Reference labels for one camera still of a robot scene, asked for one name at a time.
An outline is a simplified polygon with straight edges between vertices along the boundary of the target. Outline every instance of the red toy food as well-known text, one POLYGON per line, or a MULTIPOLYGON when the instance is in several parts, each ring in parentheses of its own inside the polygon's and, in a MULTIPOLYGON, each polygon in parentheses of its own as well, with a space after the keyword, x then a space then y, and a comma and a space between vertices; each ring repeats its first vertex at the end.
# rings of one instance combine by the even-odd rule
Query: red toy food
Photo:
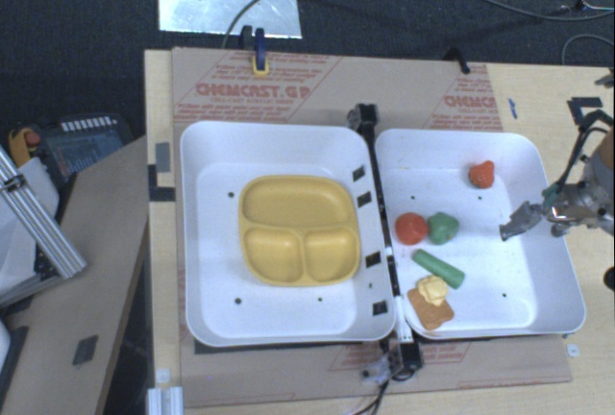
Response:
POLYGON ((493 185, 495 164, 486 160, 470 168, 470 182, 477 188, 485 189, 493 185))
POLYGON ((430 233, 430 227, 419 214, 408 212, 395 221, 395 233, 404 244, 418 244, 430 233))

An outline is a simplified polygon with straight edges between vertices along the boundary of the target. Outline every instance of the dark background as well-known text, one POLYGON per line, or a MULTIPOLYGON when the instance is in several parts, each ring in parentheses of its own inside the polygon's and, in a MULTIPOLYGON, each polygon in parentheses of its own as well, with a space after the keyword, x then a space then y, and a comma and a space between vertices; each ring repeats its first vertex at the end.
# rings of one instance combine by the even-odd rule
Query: dark background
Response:
MULTIPOLYGON (((577 0, 498 1, 546 15, 599 13, 572 11, 577 0)), ((613 1, 588 0, 610 7, 613 1)), ((439 60, 456 46, 467 61, 557 64, 570 37, 591 34, 613 40, 613 15, 576 23, 549 22, 477 0, 298 0, 298 4, 304 38, 270 40, 270 49, 439 60)), ((158 0, 0 0, 0 140, 6 146, 9 130, 18 123, 83 112, 117 112, 135 136, 142 135, 143 51, 215 48, 221 40, 159 31, 158 0)), ((593 39, 575 41, 567 63, 612 66, 613 49, 593 39)), ((143 409, 147 365, 143 284, 141 277, 109 413, 143 409)))

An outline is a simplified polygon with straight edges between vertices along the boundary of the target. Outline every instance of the toy food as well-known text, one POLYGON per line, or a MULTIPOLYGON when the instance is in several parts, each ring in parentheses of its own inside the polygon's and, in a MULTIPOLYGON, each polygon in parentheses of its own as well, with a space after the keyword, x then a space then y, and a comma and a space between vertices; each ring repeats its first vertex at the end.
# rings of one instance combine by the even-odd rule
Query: toy food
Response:
POLYGON ((442 323, 450 321, 455 317, 455 313, 449 306, 449 303, 443 301, 441 305, 430 304, 415 288, 408 291, 407 297, 425 330, 435 330, 442 326, 442 323))
POLYGON ((486 160, 482 164, 474 165, 470 168, 468 176, 470 182, 477 188, 485 189, 493 185, 495 164, 491 160, 486 160))
POLYGON ((416 282, 416 288, 423 298, 430 304, 442 305, 449 293, 446 282, 436 275, 429 275, 416 282))
POLYGON ((452 288, 459 288, 465 279, 465 274, 461 270, 438 259, 434 255, 430 255, 427 251, 417 250, 412 256, 412 260, 420 264, 427 271, 441 277, 452 288))
POLYGON ((403 213, 395 221, 395 233, 404 244, 418 244, 429 232, 427 222, 417 213, 403 213))
POLYGON ((433 244, 445 244, 459 231, 459 221, 441 211, 427 219, 430 226, 430 240, 433 244))

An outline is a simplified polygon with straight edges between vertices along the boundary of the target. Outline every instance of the yellow plate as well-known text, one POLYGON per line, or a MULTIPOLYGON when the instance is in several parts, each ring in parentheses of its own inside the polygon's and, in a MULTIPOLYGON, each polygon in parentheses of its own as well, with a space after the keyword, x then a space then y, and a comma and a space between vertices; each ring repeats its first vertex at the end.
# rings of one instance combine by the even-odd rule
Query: yellow plate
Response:
POLYGON ((339 183, 313 176, 265 176, 239 199, 243 257, 273 285, 329 285, 360 262, 357 214, 339 183))

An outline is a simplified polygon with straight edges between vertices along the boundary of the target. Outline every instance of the white tray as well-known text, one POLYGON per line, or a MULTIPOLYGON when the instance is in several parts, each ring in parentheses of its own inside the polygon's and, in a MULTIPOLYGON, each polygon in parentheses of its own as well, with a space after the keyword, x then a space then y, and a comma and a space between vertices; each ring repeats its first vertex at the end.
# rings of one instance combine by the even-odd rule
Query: white tray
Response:
POLYGON ((530 232, 503 242, 499 225, 525 200, 535 203, 548 186, 540 156, 517 134, 389 130, 376 142, 381 182, 391 228, 405 315, 428 338, 560 333, 577 330, 585 318, 577 278, 563 237, 551 236, 543 221, 530 232), (468 181, 469 168, 493 160, 489 189, 468 181), (460 230, 449 243, 425 239, 415 246, 395 236, 395 220, 413 211, 426 218, 444 211, 460 230), (411 260, 422 248, 466 274, 447 302, 452 321, 425 330, 406 292, 429 272, 411 260))
POLYGON ((204 121, 181 140, 186 320, 212 346, 368 341, 393 328, 395 308, 367 146, 345 128, 204 121), (354 171, 364 176, 354 181, 354 171), (268 175, 331 178, 356 205, 361 263, 349 280, 327 286, 271 285, 244 262, 238 201, 268 175), (357 197, 371 193, 361 207, 357 197), (366 257, 380 252, 381 262, 366 257), (379 305, 386 304, 386 311, 379 305))

